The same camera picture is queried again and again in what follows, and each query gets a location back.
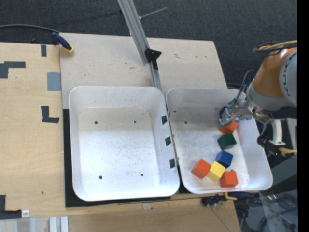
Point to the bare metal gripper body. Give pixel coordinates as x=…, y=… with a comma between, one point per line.
x=241, y=109

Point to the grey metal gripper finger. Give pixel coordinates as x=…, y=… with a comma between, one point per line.
x=225, y=121

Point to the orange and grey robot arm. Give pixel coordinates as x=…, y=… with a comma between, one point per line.
x=270, y=81

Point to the orange cube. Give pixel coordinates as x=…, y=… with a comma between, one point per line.
x=200, y=168
x=229, y=128
x=228, y=179

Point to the blue cube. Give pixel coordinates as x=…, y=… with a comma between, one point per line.
x=222, y=110
x=224, y=158

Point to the green cube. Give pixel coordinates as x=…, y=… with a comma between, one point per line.
x=227, y=141

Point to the white plastic tray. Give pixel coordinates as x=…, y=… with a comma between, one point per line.
x=120, y=149
x=200, y=139

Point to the yellow cube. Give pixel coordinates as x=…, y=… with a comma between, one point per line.
x=216, y=171

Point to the pale wood board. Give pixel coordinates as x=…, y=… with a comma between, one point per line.
x=108, y=62

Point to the black cylinder on white bracket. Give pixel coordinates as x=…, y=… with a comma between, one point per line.
x=270, y=144

